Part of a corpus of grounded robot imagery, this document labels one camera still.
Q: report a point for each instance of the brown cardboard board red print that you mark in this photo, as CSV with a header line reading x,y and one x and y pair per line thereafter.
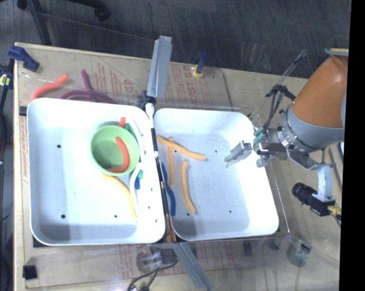
x,y
119,75

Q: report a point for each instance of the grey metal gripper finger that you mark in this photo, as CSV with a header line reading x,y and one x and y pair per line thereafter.
x,y
242,147
236,161

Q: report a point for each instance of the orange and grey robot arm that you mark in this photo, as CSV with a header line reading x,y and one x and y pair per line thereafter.
x,y
322,96

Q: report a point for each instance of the black cylinder on white bracket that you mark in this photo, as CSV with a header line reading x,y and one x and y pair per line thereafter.
x,y
311,198

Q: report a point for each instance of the green bowl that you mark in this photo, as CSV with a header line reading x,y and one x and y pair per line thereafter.
x,y
106,150

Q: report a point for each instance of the white plastic tray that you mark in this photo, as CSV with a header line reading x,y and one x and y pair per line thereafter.
x,y
222,192
72,182

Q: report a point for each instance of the thin black and white rod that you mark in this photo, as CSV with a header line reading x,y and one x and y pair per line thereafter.
x,y
157,159

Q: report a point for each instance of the black office chair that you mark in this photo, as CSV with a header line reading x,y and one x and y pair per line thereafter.
x,y
40,3

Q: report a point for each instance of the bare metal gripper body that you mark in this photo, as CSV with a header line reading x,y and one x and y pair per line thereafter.
x,y
273,144

